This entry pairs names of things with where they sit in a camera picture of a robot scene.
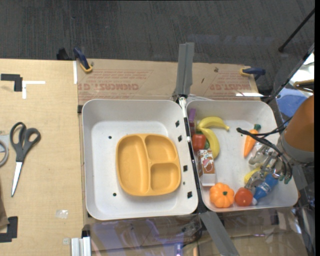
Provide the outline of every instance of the banana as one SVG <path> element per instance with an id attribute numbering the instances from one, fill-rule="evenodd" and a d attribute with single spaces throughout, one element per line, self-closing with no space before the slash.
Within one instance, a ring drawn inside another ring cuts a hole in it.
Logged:
<path id="1" fill-rule="evenodd" d="M 229 126 L 218 116 L 208 116 L 203 118 L 197 125 L 197 129 L 208 128 L 208 127 L 221 127 L 229 131 Z"/>
<path id="2" fill-rule="evenodd" d="M 212 150 L 212 156 L 213 156 L 213 159 L 215 159 L 220 152 L 220 144 L 216 134 L 208 128 L 199 128 L 199 129 L 209 141 L 210 149 Z"/>
<path id="3" fill-rule="evenodd" d="M 260 166 L 253 169 L 252 171 L 248 172 L 245 176 L 244 176 L 244 184 L 247 184 L 249 179 L 251 178 L 251 176 L 255 173 L 260 171 Z"/>

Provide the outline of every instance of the blue clamp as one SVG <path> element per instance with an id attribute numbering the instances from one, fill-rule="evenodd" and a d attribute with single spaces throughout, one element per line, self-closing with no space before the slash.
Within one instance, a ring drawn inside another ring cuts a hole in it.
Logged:
<path id="1" fill-rule="evenodd" d="M 75 58 L 79 58 L 80 67 L 84 70 L 84 72 L 89 73 L 92 71 L 92 66 L 88 63 L 85 55 L 78 47 L 73 48 Z"/>
<path id="2" fill-rule="evenodd" d="M 242 76 L 248 77 L 251 74 L 254 75 L 255 80 L 258 80 L 260 76 L 264 76 L 266 74 L 266 70 L 259 67 L 250 67 L 246 69 L 243 69 L 243 68 L 240 69 L 240 75 Z"/>

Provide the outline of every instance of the orange pumpkin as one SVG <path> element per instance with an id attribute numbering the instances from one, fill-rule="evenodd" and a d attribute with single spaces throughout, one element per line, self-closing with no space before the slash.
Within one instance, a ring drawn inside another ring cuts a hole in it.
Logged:
<path id="1" fill-rule="evenodd" d="M 218 208 L 228 208 L 235 201 L 235 191 L 227 184 L 218 182 L 210 188 L 210 202 Z"/>

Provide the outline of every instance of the scissors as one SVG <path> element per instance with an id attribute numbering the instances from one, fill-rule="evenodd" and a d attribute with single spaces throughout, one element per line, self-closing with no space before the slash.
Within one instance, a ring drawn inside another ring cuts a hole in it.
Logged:
<path id="1" fill-rule="evenodd" d="M 20 132 L 19 132 L 19 141 L 17 143 L 14 143 L 14 133 L 18 126 L 21 126 Z M 30 141 L 30 138 L 32 135 L 36 135 L 35 139 Z M 27 129 L 26 125 L 23 122 L 17 122 L 10 131 L 10 141 L 11 144 L 16 152 L 16 166 L 14 171 L 14 177 L 13 177 L 13 183 L 12 183 L 12 191 L 11 196 L 14 196 L 14 193 L 17 188 L 21 167 L 25 160 L 25 157 L 29 150 L 41 139 L 40 132 L 36 128 L 29 128 Z"/>
<path id="2" fill-rule="evenodd" d="M 0 145 L 4 148 L 4 157 L 2 158 L 2 160 L 0 160 L 0 167 L 1 167 L 5 164 L 5 162 L 8 159 L 9 150 L 8 150 L 6 143 L 4 141 L 2 141 L 1 139 L 0 139 Z"/>

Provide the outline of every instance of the black cable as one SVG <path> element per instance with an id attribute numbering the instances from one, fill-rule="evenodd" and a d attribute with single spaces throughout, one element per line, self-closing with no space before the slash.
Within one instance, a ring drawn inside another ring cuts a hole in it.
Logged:
<path id="1" fill-rule="evenodd" d="M 279 150 L 279 148 L 271 143 L 269 140 L 266 139 L 267 136 L 271 135 L 271 134 L 275 134 L 275 133 L 280 133 L 282 132 L 283 130 L 286 129 L 286 127 L 284 127 L 284 125 L 289 122 L 290 120 L 292 119 L 292 117 L 290 117 L 288 120 L 284 121 L 282 124 L 280 124 L 277 128 L 273 129 L 272 131 L 270 132 L 265 132 L 265 133 L 257 133 L 257 134 L 252 134 L 251 132 L 247 131 L 247 130 L 242 130 L 241 128 L 237 128 L 236 131 L 238 133 L 241 133 L 241 134 L 244 134 L 244 135 L 247 135 L 247 136 L 250 136 L 252 137 L 253 139 L 255 139 L 257 142 L 260 142 L 272 149 L 274 149 L 277 153 L 278 153 L 278 157 L 280 157 L 282 159 L 282 162 L 283 162 L 283 168 L 284 168 L 284 175 L 287 174 L 287 166 L 290 168 L 290 176 L 289 176 L 289 180 L 291 179 L 292 177 L 292 168 L 291 168 L 291 165 L 289 164 L 289 161 L 287 160 L 287 158 L 283 155 L 283 152 L 281 152 Z"/>

